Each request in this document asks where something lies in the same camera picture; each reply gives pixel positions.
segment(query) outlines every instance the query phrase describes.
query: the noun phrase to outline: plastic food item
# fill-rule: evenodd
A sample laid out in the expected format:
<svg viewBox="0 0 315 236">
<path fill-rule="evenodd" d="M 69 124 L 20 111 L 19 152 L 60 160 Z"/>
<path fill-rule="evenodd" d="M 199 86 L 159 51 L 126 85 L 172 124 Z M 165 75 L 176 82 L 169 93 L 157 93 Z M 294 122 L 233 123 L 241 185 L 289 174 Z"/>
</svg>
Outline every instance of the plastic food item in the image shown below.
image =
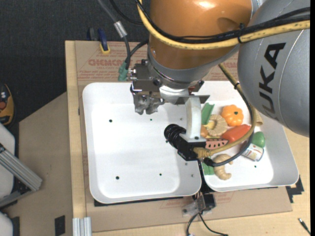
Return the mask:
<svg viewBox="0 0 315 236">
<path fill-rule="evenodd" d="M 235 105 L 229 105 L 223 107 L 221 116 L 227 122 L 230 127 L 239 126 L 243 123 L 244 115 L 243 110 Z"/>
<path fill-rule="evenodd" d="M 258 147 L 264 148 L 265 147 L 264 133 L 262 133 L 261 131 L 254 133 L 254 135 L 252 137 L 252 144 L 255 144 Z"/>
<path fill-rule="evenodd" d="M 201 112 L 201 124 L 207 125 L 211 116 L 214 105 L 210 105 L 208 102 L 204 105 Z"/>
<path fill-rule="evenodd" d="M 255 112 L 256 112 L 256 118 L 257 118 L 256 126 L 261 126 L 262 124 L 264 124 L 264 121 L 262 120 L 261 115 L 257 109 L 255 109 Z"/>
<path fill-rule="evenodd" d="M 208 136 L 208 131 L 204 125 L 201 125 L 200 135 L 203 138 L 206 138 Z"/>
<path fill-rule="evenodd" d="M 240 126 L 235 126 L 229 130 L 227 130 L 221 137 L 223 139 L 229 140 L 230 143 L 240 139 L 243 137 L 251 128 L 250 125 L 242 124 Z"/>
<path fill-rule="evenodd" d="M 205 163 L 202 163 L 202 169 L 203 169 L 203 175 L 214 175 L 215 174 L 214 168 L 206 165 Z"/>
<path fill-rule="evenodd" d="M 215 163 L 220 163 L 223 162 L 227 159 L 229 159 L 230 156 L 228 154 L 220 154 L 217 155 L 214 159 L 212 159 Z M 220 178 L 221 180 L 228 180 L 231 178 L 232 174 L 231 173 L 226 173 L 225 172 L 225 166 L 217 166 L 214 167 L 215 174 Z"/>
<path fill-rule="evenodd" d="M 210 120 L 214 122 L 214 127 L 212 127 L 213 123 L 211 121 L 205 125 L 209 136 L 220 137 L 227 130 L 225 119 L 220 115 L 211 115 Z"/>
<path fill-rule="evenodd" d="M 216 149 L 222 147 L 228 143 L 228 140 L 222 138 L 207 138 L 206 139 L 206 148 L 207 149 Z"/>
<path fill-rule="evenodd" d="M 255 144 L 250 144 L 248 148 L 242 153 L 243 156 L 256 162 L 262 158 L 263 154 L 264 149 Z"/>
</svg>

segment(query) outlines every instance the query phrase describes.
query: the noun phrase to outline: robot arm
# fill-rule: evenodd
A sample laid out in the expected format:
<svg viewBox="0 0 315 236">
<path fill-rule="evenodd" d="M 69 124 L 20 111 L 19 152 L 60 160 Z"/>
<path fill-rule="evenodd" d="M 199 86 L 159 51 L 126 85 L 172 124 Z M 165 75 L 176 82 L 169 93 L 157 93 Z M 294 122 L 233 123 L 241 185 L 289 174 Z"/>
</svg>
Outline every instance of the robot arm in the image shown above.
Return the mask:
<svg viewBox="0 0 315 236">
<path fill-rule="evenodd" d="M 309 26 L 270 36 L 263 32 L 268 37 L 242 44 L 240 38 L 226 36 L 223 41 L 204 41 L 205 36 L 234 32 L 307 7 L 310 0 L 151 0 L 145 24 L 150 32 L 148 59 L 130 75 L 136 112 L 154 113 L 165 102 L 192 106 L 187 101 L 202 78 L 240 49 L 238 75 L 249 102 L 309 136 Z M 145 23 L 148 18 L 141 9 L 139 13 Z"/>
</svg>

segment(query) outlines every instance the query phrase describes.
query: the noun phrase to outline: beige table surface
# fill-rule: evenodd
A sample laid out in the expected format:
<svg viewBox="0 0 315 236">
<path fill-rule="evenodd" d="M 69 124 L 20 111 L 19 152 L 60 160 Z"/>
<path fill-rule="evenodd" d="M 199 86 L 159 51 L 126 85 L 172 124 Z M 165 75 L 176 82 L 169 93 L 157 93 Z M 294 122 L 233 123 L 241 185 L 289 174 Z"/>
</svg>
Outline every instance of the beige table surface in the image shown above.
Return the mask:
<svg viewBox="0 0 315 236">
<path fill-rule="evenodd" d="M 65 42 L 67 96 L 69 115 L 69 138 L 72 179 L 73 217 L 87 216 L 81 150 L 80 119 L 78 114 L 79 99 L 76 72 L 75 41 Z M 302 218 L 311 229 L 310 205 L 310 139 L 285 130 L 304 186 L 301 195 L 294 195 L 292 212 L 248 216 L 232 219 L 208 221 L 212 230 L 229 236 L 306 236 L 308 233 L 298 221 Z M 186 224 L 174 224 L 138 229 L 127 229 L 93 233 L 93 236 L 185 236 Z M 194 222 L 190 233 L 196 236 L 215 235 L 209 232 L 202 222 Z"/>
</svg>

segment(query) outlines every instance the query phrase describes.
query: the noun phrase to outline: yellow cable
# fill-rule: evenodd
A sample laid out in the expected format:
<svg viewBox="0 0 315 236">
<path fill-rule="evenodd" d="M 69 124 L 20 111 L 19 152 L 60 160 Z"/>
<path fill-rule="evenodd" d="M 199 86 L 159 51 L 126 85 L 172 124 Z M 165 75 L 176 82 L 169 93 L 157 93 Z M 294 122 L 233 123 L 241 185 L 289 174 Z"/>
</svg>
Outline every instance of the yellow cable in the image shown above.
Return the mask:
<svg viewBox="0 0 315 236">
<path fill-rule="evenodd" d="M 222 47 L 230 47 L 230 46 L 235 46 L 239 44 L 238 38 L 233 38 L 221 42 L 216 42 L 216 43 L 203 43 L 203 44 L 187 44 L 187 43 L 181 43 L 178 41 L 174 41 L 172 39 L 169 39 L 162 34 L 160 34 L 158 31 L 156 31 L 153 26 L 150 24 L 140 7 L 138 7 L 138 12 L 140 15 L 140 18 L 144 24 L 144 26 L 147 28 L 147 30 L 152 34 L 155 38 L 160 40 L 162 43 L 167 44 L 169 46 L 179 48 L 179 49 L 187 49 L 187 50 L 210 50 L 210 49 L 216 49 L 216 48 L 222 48 Z M 253 33 L 245 34 L 240 37 L 241 42 L 246 43 L 249 41 L 253 41 L 256 39 L 280 34 L 280 33 L 285 33 L 285 32 L 290 32 L 290 31 L 295 31 L 295 30 L 304 30 L 304 29 L 309 29 L 311 25 L 310 20 L 305 20 L 305 21 L 300 21 L 297 23 L 291 23 L 291 24 L 286 24 L 282 26 L 276 26 L 268 29 L 263 29 L 259 30 Z"/>
</svg>

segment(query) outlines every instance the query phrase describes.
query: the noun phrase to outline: dark background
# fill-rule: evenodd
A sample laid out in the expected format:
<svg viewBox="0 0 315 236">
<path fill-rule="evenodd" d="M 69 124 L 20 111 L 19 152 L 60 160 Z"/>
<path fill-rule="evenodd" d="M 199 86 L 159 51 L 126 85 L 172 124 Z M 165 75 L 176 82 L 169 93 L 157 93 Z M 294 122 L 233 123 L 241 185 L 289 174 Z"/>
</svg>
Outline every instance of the dark background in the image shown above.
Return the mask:
<svg viewBox="0 0 315 236">
<path fill-rule="evenodd" d="M 134 0 L 115 1 L 139 20 Z M 144 5 L 148 8 L 149 0 Z M 129 41 L 148 37 L 143 27 L 119 18 Z M 102 27 L 109 41 L 120 41 L 96 0 L 0 0 L 0 82 L 12 92 L 16 121 L 66 92 L 64 42 L 87 40 L 89 27 Z"/>
</svg>

